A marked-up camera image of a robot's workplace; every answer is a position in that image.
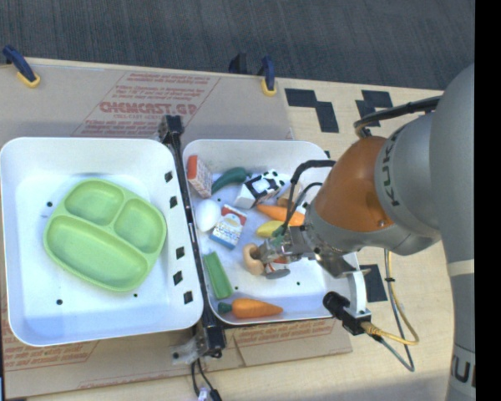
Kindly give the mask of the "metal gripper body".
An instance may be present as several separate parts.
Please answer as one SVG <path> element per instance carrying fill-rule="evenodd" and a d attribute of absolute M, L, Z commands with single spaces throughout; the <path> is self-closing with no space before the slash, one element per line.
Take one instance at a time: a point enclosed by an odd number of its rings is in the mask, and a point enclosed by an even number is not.
<path fill-rule="evenodd" d="M 300 261 L 303 258 L 316 260 L 314 247 L 306 239 L 305 226 L 280 226 L 274 231 L 274 251 L 287 262 Z"/>

